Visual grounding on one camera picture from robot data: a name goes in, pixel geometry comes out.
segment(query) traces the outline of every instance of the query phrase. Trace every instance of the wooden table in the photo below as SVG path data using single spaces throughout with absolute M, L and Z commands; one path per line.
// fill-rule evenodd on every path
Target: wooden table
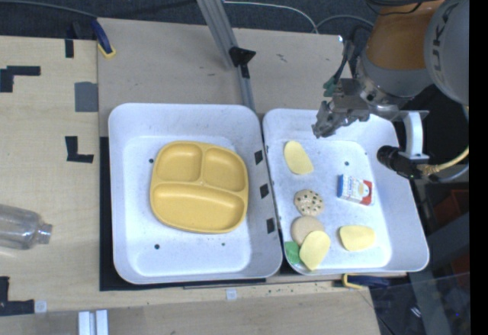
M 108 30 L 123 34 L 127 23 L 121 22 L 101 20 Z M 203 50 L 190 55 L 196 61 L 186 64 L 196 64 L 198 69 L 202 69 L 201 57 L 214 48 L 205 27 L 149 22 L 132 26 L 140 31 L 152 28 L 153 32 L 156 27 L 166 39 L 171 37 L 176 52 L 179 40 L 194 40 Z M 238 40 L 247 42 L 243 47 L 258 51 L 249 64 L 256 77 L 252 86 L 258 113 L 281 106 L 318 109 L 321 86 L 340 64 L 342 46 L 337 37 L 235 32 Z M 114 47 L 120 48 L 120 57 L 124 58 L 124 46 Z M 185 72 L 184 65 L 176 65 L 177 54 L 166 58 L 171 68 Z M 106 66 L 117 68 L 124 60 L 101 60 L 96 43 L 90 40 L 75 40 L 74 57 L 67 58 L 64 40 L 0 37 L 0 69 L 41 68 L 40 76 L 15 76 L 12 93 L 0 92 L 0 203 L 36 211 L 53 225 L 46 246 L 26 251 L 0 248 L 0 275 L 10 277 L 9 300 L 45 301 L 48 312 L 64 312 L 70 325 L 70 311 L 110 309 L 111 330 L 117 329 L 117 334 L 229 333 L 230 327 L 232 333 L 314 333 L 325 328 L 330 333 L 379 333 L 368 290 L 336 288 L 330 279 L 337 277 L 308 279 L 277 274 L 264 284 L 232 286 L 237 292 L 235 301 L 226 300 L 229 286 L 100 292 L 99 137 L 104 135 L 105 119 L 114 105 L 127 98 L 154 100 L 153 92 L 141 91 L 140 95 L 145 95 L 141 99 L 137 93 L 124 93 L 125 88 L 119 85 L 111 91 L 114 78 L 105 75 Z M 142 69 L 153 64 L 144 62 Z M 209 62 L 203 69 L 210 82 L 205 86 L 211 87 L 223 78 L 226 69 L 215 54 Z M 119 74 L 118 80 L 124 80 L 125 75 Z M 75 84 L 82 82 L 99 85 L 100 114 L 76 111 Z M 306 84 L 309 95 L 292 99 L 293 87 L 300 84 Z M 266 86 L 276 92 L 271 94 Z M 167 102 L 189 102 L 185 99 L 188 96 L 178 99 L 168 86 L 165 92 Z M 230 95 L 220 89 L 212 95 L 223 94 L 227 97 L 222 103 L 239 103 L 238 92 Z M 215 102 L 212 98 L 201 101 L 203 93 L 199 91 L 190 95 L 194 102 Z M 78 137 L 78 152 L 93 154 L 92 163 L 66 161 L 68 136 Z M 40 333 L 35 330 L 39 323 L 53 325 L 58 319 L 65 320 L 53 314 L 0 317 L 0 333 Z

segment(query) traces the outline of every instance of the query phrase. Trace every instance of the black clamp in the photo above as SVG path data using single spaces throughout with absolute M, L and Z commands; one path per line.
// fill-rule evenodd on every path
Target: black clamp
M 255 51 L 243 49 L 241 47 L 232 46 L 229 49 L 230 59 L 235 67 L 240 66 L 241 76 L 244 79 L 250 79 L 249 69 L 247 64 L 256 55 Z
M 34 300 L 9 301 L 8 277 L 0 277 L 0 316 L 34 313 Z

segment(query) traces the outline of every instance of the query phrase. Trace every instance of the beige round object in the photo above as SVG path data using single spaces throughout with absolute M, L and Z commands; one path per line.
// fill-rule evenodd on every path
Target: beige round object
M 317 216 L 323 212 L 325 204 L 319 193 L 313 190 L 300 190 L 295 194 L 294 204 L 303 216 Z
M 313 216 L 303 216 L 296 218 L 291 224 L 291 238 L 296 244 L 301 246 L 305 237 L 316 230 L 325 231 L 323 224 Z

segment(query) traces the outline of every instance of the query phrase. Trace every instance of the clear plastic bottle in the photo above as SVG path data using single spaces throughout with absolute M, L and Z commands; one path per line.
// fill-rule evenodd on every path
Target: clear plastic bottle
M 0 204 L 0 246 L 28 250 L 48 244 L 52 230 L 38 213 Z

